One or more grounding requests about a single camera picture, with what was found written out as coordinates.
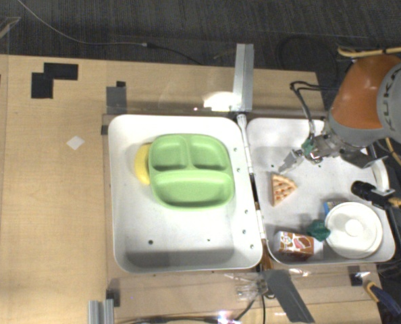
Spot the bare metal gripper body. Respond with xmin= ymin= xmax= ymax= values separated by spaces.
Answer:
xmin=299 ymin=133 xmax=342 ymax=165

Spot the pizza slice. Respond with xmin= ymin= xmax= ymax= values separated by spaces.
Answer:
xmin=271 ymin=171 xmax=298 ymax=208

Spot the blue and white carton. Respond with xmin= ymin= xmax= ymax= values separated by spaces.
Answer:
xmin=322 ymin=199 xmax=348 ymax=216

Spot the green divided plate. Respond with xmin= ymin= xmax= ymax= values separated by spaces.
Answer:
xmin=147 ymin=133 xmax=236 ymax=211

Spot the green broccoli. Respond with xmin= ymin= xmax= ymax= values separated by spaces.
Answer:
xmin=305 ymin=219 xmax=331 ymax=242

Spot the white plastic tray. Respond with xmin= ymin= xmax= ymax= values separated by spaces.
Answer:
xmin=107 ymin=113 xmax=264 ymax=274
xmin=246 ymin=117 xmax=397 ymax=267

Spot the brown and white carton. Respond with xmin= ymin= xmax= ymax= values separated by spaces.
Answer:
xmin=274 ymin=230 xmax=324 ymax=262

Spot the white bowl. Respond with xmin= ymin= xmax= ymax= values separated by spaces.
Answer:
xmin=324 ymin=201 xmax=384 ymax=260

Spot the yellow banana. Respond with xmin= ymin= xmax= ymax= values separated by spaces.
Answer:
xmin=133 ymin=143 xmax=153 ymax=186

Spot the black cylinder on white bracket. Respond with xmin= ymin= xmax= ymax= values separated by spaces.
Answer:
xmin=350 ymin=157 xmax=396 ymax=210

